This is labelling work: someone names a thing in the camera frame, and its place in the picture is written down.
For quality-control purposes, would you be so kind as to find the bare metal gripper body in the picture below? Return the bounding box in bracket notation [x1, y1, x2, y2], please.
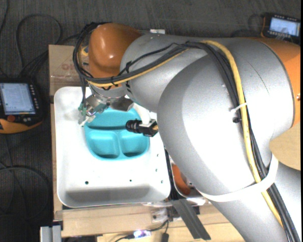
[84, 94, 135, 116]

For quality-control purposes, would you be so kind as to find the blue divided plate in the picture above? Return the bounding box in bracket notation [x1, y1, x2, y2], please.
[84, 107, 151, 160]

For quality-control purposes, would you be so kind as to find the orange rounded object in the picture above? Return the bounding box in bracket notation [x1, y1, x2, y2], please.
[171, 163, 192, 196]

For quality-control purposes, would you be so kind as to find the black cylinder on white bracket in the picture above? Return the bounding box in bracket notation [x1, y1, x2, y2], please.
[125, 104, 159, 138]

